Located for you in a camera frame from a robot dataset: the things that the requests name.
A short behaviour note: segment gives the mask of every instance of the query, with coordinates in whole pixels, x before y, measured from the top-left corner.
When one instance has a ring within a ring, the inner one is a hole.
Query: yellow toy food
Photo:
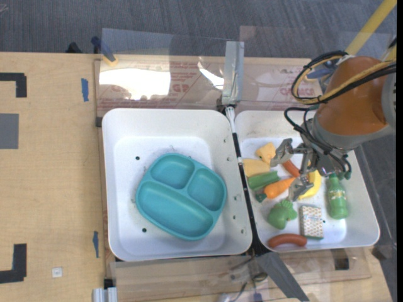
[[[322,176],[319,174],[318,170],[315,170],[314,172],[309,172],[308,180],[310,183],[314,184],[314,186],[312,188],[308,189],[308,191],[306,193],[299,196],[298,200],[315,196],[315,194],[318,192],[319,188],[321,187]]]
[[[256,150],[256,155],[270,165],[270,161],[276,155],[276,148],[273,143],[269,142],[263,147],[258,148]]]
[[[243,159],[245,176],[251,177],[256,174],[264,174],[270,171],[270,165],[258,159]]]

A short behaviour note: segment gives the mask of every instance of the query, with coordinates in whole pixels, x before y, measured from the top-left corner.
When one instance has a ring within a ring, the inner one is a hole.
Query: green bottle
[[[343,219],[348,215],[346,205],[346,191],[339,182],[335,173],[329,176],[327,188],[327,200],[329,201],[329,214],[334,219]]]

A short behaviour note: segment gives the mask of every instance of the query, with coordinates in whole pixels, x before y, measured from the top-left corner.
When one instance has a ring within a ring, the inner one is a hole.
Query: blue tape
[[[84,78],[81,79],[81,92],[84,102],[88,102],[88,81]]]
[[[98,240],[97,231],[94,232],[93,243],[94,243],[94,248],[95,248],[95,256],[97,259],[99,259],[99,240]]]

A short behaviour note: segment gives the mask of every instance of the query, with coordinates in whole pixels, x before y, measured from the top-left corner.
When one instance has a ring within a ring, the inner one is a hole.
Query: toy sausage
[[[284,162],[283,168],[293,177],[298,178],[300,176],[300,169],[298,169],[291,160]]]
[[[271,237],[268,241],[270,247],[277,247],[281,244],[295,244],[298,246],[305,246],[308,240],[306,237],[297,235],[297,234],[280,234],[274,237]]]

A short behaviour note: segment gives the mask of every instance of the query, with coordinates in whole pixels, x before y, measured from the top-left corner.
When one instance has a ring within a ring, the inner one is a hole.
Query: white sticker
[[[54,267],[52,269],[52,277],[62,277],[63,276],[63,268],[62,267]]]

